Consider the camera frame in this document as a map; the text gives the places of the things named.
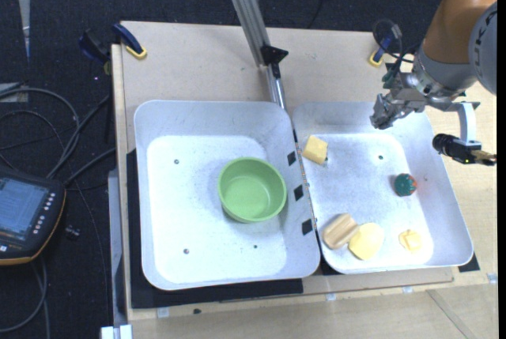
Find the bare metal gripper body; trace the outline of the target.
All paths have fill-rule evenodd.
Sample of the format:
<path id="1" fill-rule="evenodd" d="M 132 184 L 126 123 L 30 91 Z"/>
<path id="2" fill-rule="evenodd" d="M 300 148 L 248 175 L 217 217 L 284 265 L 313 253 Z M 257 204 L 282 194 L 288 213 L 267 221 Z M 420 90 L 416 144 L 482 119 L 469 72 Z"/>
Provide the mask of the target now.
<path id="1" fill-rule="evenodd" d="M 398 72 L 387 81 L 389 115 L 422 112 L 434 105 L 440 84 L 426 73 Z"/>

